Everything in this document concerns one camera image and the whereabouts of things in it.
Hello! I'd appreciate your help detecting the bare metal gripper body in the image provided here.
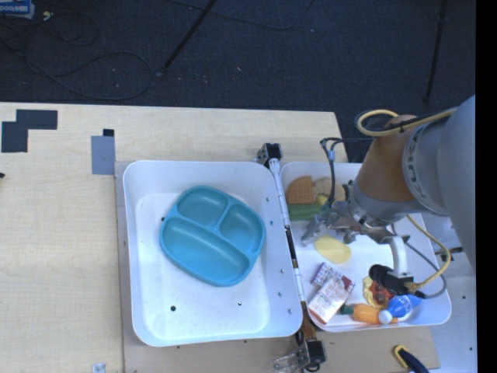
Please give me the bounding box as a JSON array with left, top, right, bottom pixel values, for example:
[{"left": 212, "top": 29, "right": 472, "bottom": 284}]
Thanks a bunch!
[{"left": 321, "top": 192, "right": 394, "bottom": 242}]

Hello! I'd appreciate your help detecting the green toy pea pod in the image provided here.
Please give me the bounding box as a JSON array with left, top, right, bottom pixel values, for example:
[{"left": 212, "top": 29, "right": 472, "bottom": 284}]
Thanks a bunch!
[{"left": 287, "top": 203, "right": 324, "bottom": 222}]

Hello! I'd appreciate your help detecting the white plastic tray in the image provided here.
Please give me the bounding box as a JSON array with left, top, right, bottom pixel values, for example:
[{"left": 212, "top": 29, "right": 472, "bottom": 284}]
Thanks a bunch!
[
  {"left": 123, "top": 159, "right": 304, "bottom": 348},
  {"left": 280, "top": 161, "right": 453, "bottom": 333}
]

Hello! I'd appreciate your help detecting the tan toy croissant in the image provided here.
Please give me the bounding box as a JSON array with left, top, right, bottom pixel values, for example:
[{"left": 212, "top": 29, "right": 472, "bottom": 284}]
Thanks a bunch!
[{"left": 313, "top": 176, "right": 347, "bottom": 204}]

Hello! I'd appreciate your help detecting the small white printed carton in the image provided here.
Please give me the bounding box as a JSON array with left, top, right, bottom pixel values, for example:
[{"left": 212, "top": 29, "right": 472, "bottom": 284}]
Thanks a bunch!
[{"left": 310, "top": 262, "right": 356, "bottom": 293}]

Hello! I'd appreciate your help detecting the brown toy waffle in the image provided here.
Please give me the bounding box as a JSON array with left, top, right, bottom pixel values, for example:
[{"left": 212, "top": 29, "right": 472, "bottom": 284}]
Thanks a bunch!
[{"left": 286, "top": 175, "right": 315, "bottom": 206}]

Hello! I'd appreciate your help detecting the yellow toy pizza slice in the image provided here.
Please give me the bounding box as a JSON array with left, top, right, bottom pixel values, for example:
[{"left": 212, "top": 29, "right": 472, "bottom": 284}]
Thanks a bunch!
[{"left": 362, "top": 275, "right": 395, "bottom": 309}]

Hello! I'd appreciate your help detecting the large white printed carton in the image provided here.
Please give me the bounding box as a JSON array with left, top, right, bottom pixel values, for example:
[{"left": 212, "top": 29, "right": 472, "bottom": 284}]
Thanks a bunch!
[{"left": 307, "top": 277, "right": 351, "bottom": 325}]

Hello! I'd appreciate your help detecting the orange toy carrot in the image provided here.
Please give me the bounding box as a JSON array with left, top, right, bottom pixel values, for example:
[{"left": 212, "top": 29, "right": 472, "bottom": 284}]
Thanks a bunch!
[{"left": 339, "top": 302, "right": 399, "bottom": 325}]

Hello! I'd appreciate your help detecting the blue bottle with white cap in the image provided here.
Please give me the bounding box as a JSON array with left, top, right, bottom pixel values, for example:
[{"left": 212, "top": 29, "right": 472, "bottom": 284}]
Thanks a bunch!
[{"left": 377, "top": 294, "right": 423, "bottom": 326}]

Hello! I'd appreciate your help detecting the blue divided plate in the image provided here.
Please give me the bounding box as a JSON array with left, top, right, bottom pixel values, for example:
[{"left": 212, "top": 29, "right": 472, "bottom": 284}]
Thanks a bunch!
[{"left": 158, "top": 184, "right": 267, "bottom": 288}]

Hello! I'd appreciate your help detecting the black stand leg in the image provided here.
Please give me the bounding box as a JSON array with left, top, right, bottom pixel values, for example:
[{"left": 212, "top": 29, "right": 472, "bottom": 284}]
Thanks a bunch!
[
  {"left": 422, "top": 0, "right": 448, "bottom": 105},
  {"left": 156, "top": 0, "right": 229, "bottom": 78}
]

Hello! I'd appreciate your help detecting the blue and white box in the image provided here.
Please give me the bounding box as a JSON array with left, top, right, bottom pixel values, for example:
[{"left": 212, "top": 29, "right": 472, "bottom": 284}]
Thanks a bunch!
[{"left": 0, "top": 0, "right": 36, "bottom": 20}]

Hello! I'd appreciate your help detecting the black cylinder on white bracket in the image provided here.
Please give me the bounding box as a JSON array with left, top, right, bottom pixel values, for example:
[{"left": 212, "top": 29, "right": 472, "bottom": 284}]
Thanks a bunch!
[{"left": 368, "top": 234, "right": 415, "bottom": 297}]

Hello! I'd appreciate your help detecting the black block with thin wires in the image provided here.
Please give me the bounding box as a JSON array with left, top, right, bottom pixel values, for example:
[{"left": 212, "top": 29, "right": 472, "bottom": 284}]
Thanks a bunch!
[
  {"left": 271, "top": 337, "right": 328, "bottom": 373},
  {"left": 255, "top": 142, "right": 284, "bottom": 167}
]

